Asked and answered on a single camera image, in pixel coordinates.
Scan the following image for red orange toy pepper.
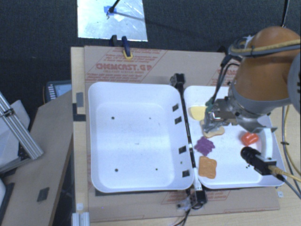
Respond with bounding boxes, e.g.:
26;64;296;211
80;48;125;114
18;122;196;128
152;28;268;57
241;132;260;146

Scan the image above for brown cardboard board red print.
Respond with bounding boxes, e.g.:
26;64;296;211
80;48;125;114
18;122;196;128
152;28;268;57
83;45;281;223

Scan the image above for pale yellow toy cheese slice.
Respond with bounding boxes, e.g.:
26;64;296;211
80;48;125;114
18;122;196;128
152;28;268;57
190;105;208;121

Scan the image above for black cylinder on white bracket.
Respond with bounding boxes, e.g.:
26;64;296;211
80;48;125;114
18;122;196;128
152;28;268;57
240;126;278;176

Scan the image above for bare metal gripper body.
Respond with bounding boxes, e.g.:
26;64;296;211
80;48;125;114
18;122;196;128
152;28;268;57
206;98;269;131

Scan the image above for white plastic tray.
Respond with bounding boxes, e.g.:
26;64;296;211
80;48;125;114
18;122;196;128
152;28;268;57
183;85;288;190
88;81;195;194

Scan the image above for purple toy grapes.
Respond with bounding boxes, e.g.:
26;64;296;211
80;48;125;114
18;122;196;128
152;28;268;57
194;136;216;156

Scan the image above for thin black and white rod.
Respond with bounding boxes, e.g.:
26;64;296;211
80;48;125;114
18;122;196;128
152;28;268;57
178;83;202;191

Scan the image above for beige toy biscuit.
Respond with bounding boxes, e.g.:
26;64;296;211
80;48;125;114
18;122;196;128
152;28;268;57
199;120;225;139

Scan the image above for orange toy bread slice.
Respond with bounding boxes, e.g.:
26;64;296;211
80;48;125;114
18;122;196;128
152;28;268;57
198;156;218;179

